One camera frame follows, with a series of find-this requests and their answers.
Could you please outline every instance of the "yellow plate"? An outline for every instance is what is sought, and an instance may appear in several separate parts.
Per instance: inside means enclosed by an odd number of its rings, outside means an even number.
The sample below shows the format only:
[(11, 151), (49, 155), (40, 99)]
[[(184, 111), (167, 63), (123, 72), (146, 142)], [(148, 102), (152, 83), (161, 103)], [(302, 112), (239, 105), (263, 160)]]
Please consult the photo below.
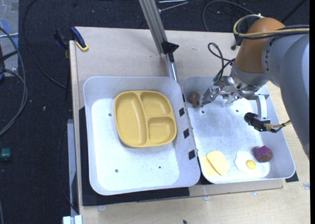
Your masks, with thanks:
[(119, 139), (129, 147), (160, 146), (173, 141), (177, 127), (166, 96), (155, 91), (128, 91), (114, 101)]

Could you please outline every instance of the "fried egg toy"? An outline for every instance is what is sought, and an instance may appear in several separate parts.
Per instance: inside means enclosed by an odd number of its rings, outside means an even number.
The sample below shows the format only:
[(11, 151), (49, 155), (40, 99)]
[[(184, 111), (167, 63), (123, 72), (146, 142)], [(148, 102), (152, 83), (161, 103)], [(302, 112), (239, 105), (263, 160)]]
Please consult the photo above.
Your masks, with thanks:
[(258, 162), (252, 154), (246, 151), (238, 151), (234, 163), (240, 171), (247, 174), (265, 176), (268, 172), (266, 164)]

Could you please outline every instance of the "white tray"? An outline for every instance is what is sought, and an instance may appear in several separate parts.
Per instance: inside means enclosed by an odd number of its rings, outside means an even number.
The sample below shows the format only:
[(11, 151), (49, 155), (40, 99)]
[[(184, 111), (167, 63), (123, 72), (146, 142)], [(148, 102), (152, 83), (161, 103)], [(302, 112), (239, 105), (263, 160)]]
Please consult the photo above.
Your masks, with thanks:
[[(125, 91), (148, 90), (170, 101), (177, 125), (171, 143), (130, 148), (118, 138), (114, 99)], [(189, 129), (179, 84), (169, 77), (92, 77), (83, 87), (88, 134), (89, 177), (101, 195), (189, 187), (200, 178), (195, 143)]]
[[(192, 92), (198, 92), (203, 96), (207, 88), (212, 85), (212, 79), (213, 77), (191, 77), (186, 79), (183, 82), (186, 101)], [(257, 93), (269, 94), (265, 86), (260, 88)], [(248, 101), (243, 98), (233, 102), (230, 107), (226, 107), (225, 102), (226, 100), (221, 96), (202, 108), (193, 108), (192, 104), (187, 102), (198, 157), (202, 158), (209, 152), (217, 150), (224, 154), (230, 164), (230, 170), (224, 176), (207, 177), (205, 168), (201, 167), (205, 178), (213, 184), (227, 184), (291, 177), (295, 172), (295, 165), (283, 132), (281, 130), (277, 133), (258, 132), (245, 122), (244, 115), (247, 112), (257, 114), (255, 101)], [(266, 102), (268, 118), (272, 124), (279, 124), (270, 97), (266, 99)], [(234, 161), (237, 151), (252, 153), (254, 147), (263, 145), (269, 147), (274, 156), (269, 162), (259, 164), (260, 170), (256, 167), (255, 172), (248, 174), (236, 167)]]

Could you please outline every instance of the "black wire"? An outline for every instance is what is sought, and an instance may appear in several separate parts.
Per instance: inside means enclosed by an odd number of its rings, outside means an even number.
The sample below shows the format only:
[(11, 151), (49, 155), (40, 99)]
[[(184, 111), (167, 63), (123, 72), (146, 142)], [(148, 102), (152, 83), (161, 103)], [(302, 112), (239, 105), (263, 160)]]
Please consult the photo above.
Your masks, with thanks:
[(15, 120), (20, 116), (20, 114), (24, 110), (24, 108), (26, 106), (26, 103), (27, 103), (27, 99), (28, 99), (28, 89), (27, 89), (27, 86), (26, 86), (26, 76), (25, 76), (24, 63), (23, 63), (23, 59), (22, 59), (21, 53), (19, 51), (19, 48), (17, 47), (17, 45), (16, 45), (15, 41), (13, 40), (12, 36), (4, 28), (0, 27), (0, 31), (2, 31), (3, 33), (5, 33), (7, 35), (7, 37), (10, 39), (13, 47), (16, 50), (16, 52), (18, 54), (18, 57), (19, 57), (19, 60), (20, 60), (20, 65), (21, 65), (21, 68), (22, 68), (23, 77), (21, 77), (19, 74), (15, 73), (15, 72), (12, 72), (11, 70), (5, 69), (5, 71), (7, 71), (7, 72), (17, 76), (24, 84), (24, 91), (23, 91), (23, 97), (22, 97), (22, 101), (21, 101), (21, 104), (20, 104), (20, 108), (19, 108), (18, 112), (16, 113), (16, 115), (10, 120), (10, 122), (3, 129), (0, 130), (0, 137), (1, 137), (15, 123)]
[(6, 55), (3, 55), (3, 56), (0, 58), (0, 62), (7, 60), (8, 58), (10, 58), (11, 56), (13, 56), (13, 55), (15, 55), (15, 54), (17, 54), (17, 51), (8, 53), (8, 54), (6, 54)]
[(277, 128), (277, 129), (271, 128), (271, 129), (270, 129), (270, 132), (272, 132), (272, 133), (277, 133), (277, 132), (279, 132), (282, 128), (286, 127), (285, 124), (287, 124), (288, 122), (291, 122), (291, 120), (287, 121), (286, 123), (283, 123), (282, 126), (280, 126), (280, 127)]
[(1, 205), (1, 199), (0, 199), (0, 220), (1, 220), (1, 224), (4, 224), (3, 211), (2, 211), (2, 205)]
[(288, 30), (288, 29), (302, 29), (302, 28), (307, 28), (309, 29), (309, 25), (288, 25), (285, 27), (280, 28), (279, 30)]
[(222, 23), (222, 24), (230, 24), (233, 26), (237, 20), (247, 15), (247, 11), (244, 9), (238, 9), (237, 7), (243, 7), (240, 4), (234, 3), (236, 5), (223, 3), (218, 6), (217, 10), (214, 11), (210, 8), (207, 9), (210, 13), (213, 13), (215, 16), (230, 16), (229, 21), (222, 21), (220, 19), (216, 19), (216, 22)]
[(300, 1), (282, 20), (281, 23), (284, 23), (306, 0)]
[(245, 20), (252, 19), (252, 18), (261, 19), (262, 17), (260, 17), (260, 16), (245, 16), (245, 17), (243, 17), (242, 21), (237, 24), (236, 31), (241, 30), (241, 25), (243, 24), (243, 22)]
[[(26, 9), (26, 13), (25, 13), (25, 16), (23, 18), (23, 21), (22, 21), (22, 27), (23, 27), (23, 31), (24, 31), (24, 39), (25, 39), (25, 42), (26, 42), (26, 45), (29, 49), (29, 52), (35, 62), (35, 64), (37, 65), (37, 67), (40, 69), (40, 71), (50, 80), (52, 81), (53, 83), (55, 83), (56, 85), (58, 85), (59, 87), (65, 89), (65, 90), (68, 90), (69, 92), (71, 91), (70, 89), (68, 89), (65, 85), (59, 83), (58, 81), (56, 81), (55, 79), (53, 79), (48, 73), (46, 73), (46, 71), (44, 71), (44, 69), (40, 66), (40, 64), (38, 63), (37, 59), (35, 58), (35, 55), (31, 49), (31, 46), (30, 46), (30, 43), (28, 41), (28, 37), (26, 36), (26, 18), (27, 18), (27, 15), (29, 13), (29, 10), (30, 8), (39, 0), (33, 0), (27, 7)], [(129, 0), (98, 0), (98, 1), (129, 1)]]
[[(218, 50), (219, 55), (216, 54), (215, 52), (213, 52), (213, 51), (211, 50), (211, 48), (210, 48), (211, 45), (213, 45), (213, 46)], [(223, 57), (223, 54), (222, 54), (222, 52), (221, 52), (221, 50), (220, 50), (220, 48), (219, 48), (219, 46), (216, 45), (215, 43), (209, 43), (209, 44), (208, 44), (208, 50), (209, 50), (214, 56), (216, 56), (216, 57), (218, 57), (219, 59), (221, 59), (221, 65), (222, 65), (222, 67), (221, 67), (220, 71), (217, 73), (218, 79), (221, 80), (221, 78), (222, 78), (222, 76), (223, 76), (224, 69), (225, 69), (229, 64), (233, 63), (233, 62), (235, 61), (235, 59), (229, 60), (229, 59), (224, 58), (224, 57)]]
[(61, 182), (61, 176), (60, 176), (60, 148), (61, 148), (61, 143), (62, 143), (62, 140), (63, 140), (63, 135), (64, 135), (66, 129), (67, 129), (67, 124), (63, 128), (63, 132), (61, 133), (60, 140), (59, 140), (59, 145), (58, 145), (58, 177), (59, 177), (60, 187), (61, 187), (61, 190), (63, 192), (64, 198), (66, 199), (68, 204), (73, 208), (73, 210), (76, 211), (77, 213), (79, 213), (79, 210), (73, 205), (73, 203), (68, 199), (67, 195), (65, 194), (65, 191), (63, 189), (63, 185), (62, 185), (62, 182)]
[(255, 39), (262, 39), (262, 38), (270, 38), (270, 37), (284, 37), (284, 36), (292, 36), (292, 35), (299, 35), (299, 34), (307, 34), (309, 32), (288, 32), (286, 34), (271, 34), (271, 35), (262, 35), (258, 37), (242, 37), (244, 39), (250, 39), (250, 40), (255, 40)]
[(244, 11), (247, 11), (248, 13), (250, 13), (250, 14), (255, 14), (254, 12), (252, 12), (251, 10), (249, 10), (249, 9), (247, 9), (247, 8), (245, 8), (245, 7), (243, 7), (243, 6), (241, 6), (241, 5), (239, 5), (239, 4), (237, 4), (237, 3), (234, 3), (234, 2), (231, 2), (231, 1), (226, 1), (226, 0), (214, 0), (214, 1), (211, 1), (211, 2), (209, 2), (209, 3), (207, 3), (206, 5), (205, 5), (205, 7), (203, 8), (203, 11), (202, 11), (202, 21), (203, 21), (203, 24), (204, 24), (204, 27), (206, 28), (206, 30), (209, 32), (209, 29), (208, 29), (208, 26), (207, 26), (207, 23), (206, 23), (206, 17), (205, 17), (205, 14), (206, 14), (206, 10), (207, 10), (207, 8), (210, 6), (210, 5), (212, 5), (212, 4), (214, 4), (214, 3), (228, 3), (228, 4), (231, 4), (231, 5), (233, 5), (233, 6), (236, 6), (236, 7), (238, 7), (238, 8), (240, 8), (240, 9), (242, 9), (242, 10), (244, 10)]
[[(222, 2), (223, 4), (220, 5), (220, 9), (217, 11), (211, 11), (212, 13), (214, 13), (215, 15), (229, 15), (231, 17), (230, 23), (234, 24), (235, 21), (234, 19), (240, 19), (241, 17), (244, 17), (247, 12), (249, 13), (253, 13), (252, 11), (250, 11), (249, 9), (244, 8), (241, 4), (240, 4), (241, 0), (227, 0), (226, 2)], [(259, 2), (261, 0), (242, 0), (242, 1), (248, 1), (248, 2)], [(205, 20), (205, 11), (208, 8), (209, 5), (206, 5), (203, 9), (203, 23), (204, 23), (204, 27), (206, 28), (207, 31), (209, 31), (207, 24), (206, 24), (206, 20)]]

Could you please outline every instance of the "metal pole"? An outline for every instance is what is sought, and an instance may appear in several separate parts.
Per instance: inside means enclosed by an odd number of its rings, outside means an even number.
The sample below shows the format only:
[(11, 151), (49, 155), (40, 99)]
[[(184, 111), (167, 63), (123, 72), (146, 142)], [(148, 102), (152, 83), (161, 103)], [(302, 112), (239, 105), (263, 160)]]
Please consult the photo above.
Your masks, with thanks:
[[(167, 37), (155, 0), (139, 0), (139, 2), (156, 44), (157, 51), (160, 55), (165, 55), (162, 43), (167, 42)], [(178, 81), (175, 63), (170, 61), (168, 54), (165, 55), (165, 61), (169, 76)]]

